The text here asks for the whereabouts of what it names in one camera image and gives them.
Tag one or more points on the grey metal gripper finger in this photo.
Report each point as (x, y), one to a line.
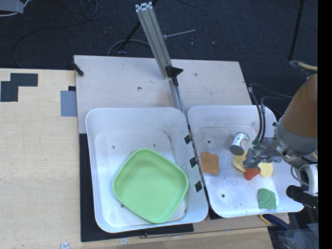
(249, 158)
(269, 160)

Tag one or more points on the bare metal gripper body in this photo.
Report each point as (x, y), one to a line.
(272, 148)

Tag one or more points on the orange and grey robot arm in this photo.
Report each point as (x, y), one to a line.
(302, 118)

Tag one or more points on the yellow flat toy food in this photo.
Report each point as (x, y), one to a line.
(238, 163)

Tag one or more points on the red toy strawberry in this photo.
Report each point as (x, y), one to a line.
(251, 174)

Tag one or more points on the silver can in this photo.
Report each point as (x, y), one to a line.
(238, 143)

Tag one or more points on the white plastic tray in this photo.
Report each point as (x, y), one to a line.
(103, 165)
(233, 191)

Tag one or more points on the green toy lettuce leaf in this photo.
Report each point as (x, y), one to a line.
(267, 199)

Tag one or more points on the brown toast slice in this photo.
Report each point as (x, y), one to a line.
(209, 163)

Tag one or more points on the green plate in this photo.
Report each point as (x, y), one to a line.
(150, 185)

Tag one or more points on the pale wood board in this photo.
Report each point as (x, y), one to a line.
(124, 87)

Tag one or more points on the black cylinder on white bracket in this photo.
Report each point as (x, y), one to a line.
(301, 194)

